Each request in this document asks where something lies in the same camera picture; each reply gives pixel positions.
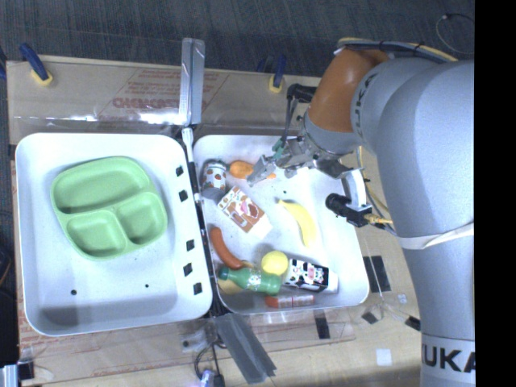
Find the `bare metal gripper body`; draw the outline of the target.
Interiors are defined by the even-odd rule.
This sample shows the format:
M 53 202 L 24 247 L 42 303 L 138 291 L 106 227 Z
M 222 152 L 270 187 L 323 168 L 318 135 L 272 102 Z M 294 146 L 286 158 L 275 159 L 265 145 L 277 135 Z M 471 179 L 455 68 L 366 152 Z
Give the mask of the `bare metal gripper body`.
M 343 178 L 351 170 L 339 161 L 340 156 L 320 148 L 308 135 L 279 139 L 273 146 L 273 156 L 283 172 L 289 166 L 298 166 L 299 170 L 317 169 L 332 178 Z

